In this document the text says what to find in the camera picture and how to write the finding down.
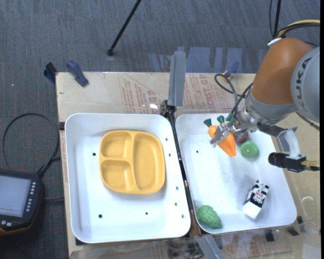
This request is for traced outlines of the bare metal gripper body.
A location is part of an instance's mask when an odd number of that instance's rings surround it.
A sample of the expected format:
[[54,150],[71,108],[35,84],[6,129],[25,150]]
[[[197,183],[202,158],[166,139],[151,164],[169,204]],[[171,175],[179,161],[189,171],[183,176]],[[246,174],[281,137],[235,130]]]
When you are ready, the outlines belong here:
[[256,110],[242,109],[236,115],[230,113],[226,117],[227,126],[235,125],[242,129],[242,133],[255,132],[258,129],[258,122],[260,121],[260,114]]

